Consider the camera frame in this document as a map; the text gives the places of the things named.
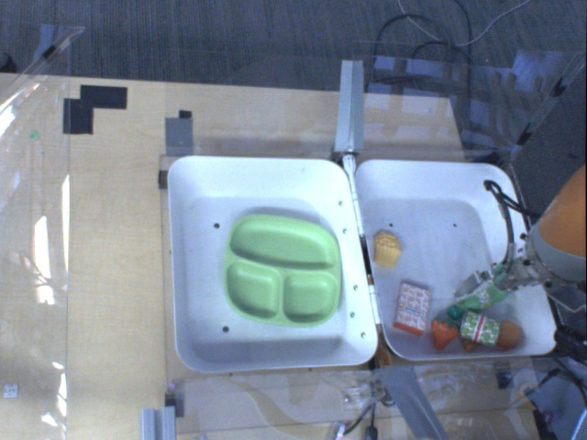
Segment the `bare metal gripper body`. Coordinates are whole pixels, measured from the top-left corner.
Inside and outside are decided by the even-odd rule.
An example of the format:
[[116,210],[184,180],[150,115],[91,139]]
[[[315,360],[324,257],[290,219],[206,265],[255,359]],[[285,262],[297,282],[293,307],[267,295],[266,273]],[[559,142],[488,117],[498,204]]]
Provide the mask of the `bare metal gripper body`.
[[552,273],[537,259],[517,258],[493,268],[494,285],[507,292],[526,286],[550,286],[552,282]]

